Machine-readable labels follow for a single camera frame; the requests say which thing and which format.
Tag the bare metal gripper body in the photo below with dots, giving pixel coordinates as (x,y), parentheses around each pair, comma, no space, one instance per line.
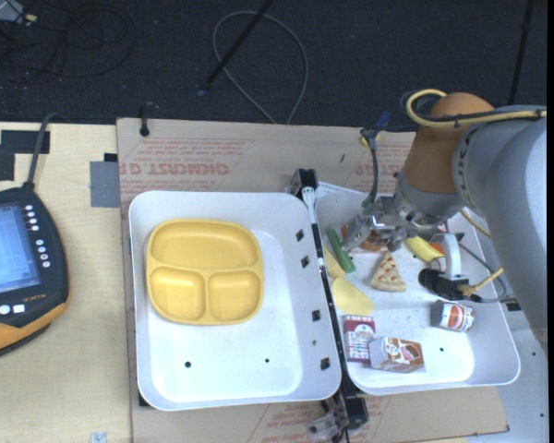
(388,220)

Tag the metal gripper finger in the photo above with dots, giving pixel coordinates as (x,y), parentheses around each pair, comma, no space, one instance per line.
(353,238)
(395,241)

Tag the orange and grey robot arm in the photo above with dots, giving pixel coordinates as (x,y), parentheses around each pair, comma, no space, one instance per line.
(503,187)

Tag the green toy vegetable stick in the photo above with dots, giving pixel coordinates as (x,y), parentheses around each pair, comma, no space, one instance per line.
(340,249)

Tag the orange and red toy food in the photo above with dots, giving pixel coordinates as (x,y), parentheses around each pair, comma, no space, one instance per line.
(374,243)

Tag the yellow banana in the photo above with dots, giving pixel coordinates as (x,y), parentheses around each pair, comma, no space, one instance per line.
(422,247)

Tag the toy pizza slice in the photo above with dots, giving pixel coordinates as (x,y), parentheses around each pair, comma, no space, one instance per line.
(388,277)

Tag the orange carrot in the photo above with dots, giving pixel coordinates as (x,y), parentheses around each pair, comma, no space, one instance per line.
(437,255)

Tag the thin black and white rod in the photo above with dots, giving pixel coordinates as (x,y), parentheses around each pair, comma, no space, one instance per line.
(325,284)

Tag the large yellow toy chip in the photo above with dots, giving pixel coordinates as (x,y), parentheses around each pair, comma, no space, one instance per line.
(351,297)

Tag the white plastic tray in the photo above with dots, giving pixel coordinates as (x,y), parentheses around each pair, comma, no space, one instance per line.
(240,358)
(411,312)

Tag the red and white small can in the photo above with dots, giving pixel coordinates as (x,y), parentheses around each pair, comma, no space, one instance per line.
(454,316)

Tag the red and white carton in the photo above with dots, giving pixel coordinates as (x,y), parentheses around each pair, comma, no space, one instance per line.
(357,339)

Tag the brown and white carton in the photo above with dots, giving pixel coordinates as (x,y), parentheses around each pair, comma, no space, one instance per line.
(397,354)

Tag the brown cardboard board red print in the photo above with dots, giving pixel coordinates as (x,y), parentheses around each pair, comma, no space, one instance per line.
(240,164)

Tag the yellow divided plate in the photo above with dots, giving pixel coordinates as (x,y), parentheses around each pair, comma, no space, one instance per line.
(203,247)

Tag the black cylinder on white bracket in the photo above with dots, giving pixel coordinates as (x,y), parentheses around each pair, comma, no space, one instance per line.
(441,284)

